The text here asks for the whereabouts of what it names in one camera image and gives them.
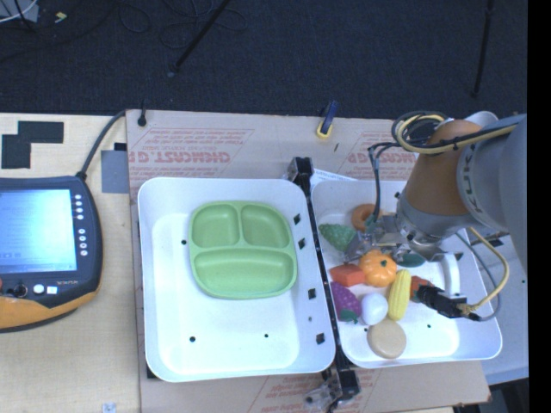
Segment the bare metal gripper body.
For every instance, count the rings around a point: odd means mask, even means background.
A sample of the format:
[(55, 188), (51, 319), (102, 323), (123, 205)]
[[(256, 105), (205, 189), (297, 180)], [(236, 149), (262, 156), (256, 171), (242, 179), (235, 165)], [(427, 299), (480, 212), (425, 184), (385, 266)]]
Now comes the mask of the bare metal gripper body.
[(414, 229), (400, 216), (369, 216), (365, 223), (363, 238), (369, 248), (381, 250), (392, 256), (415, 253), (419, 256), (434, 256), (436, 239)]

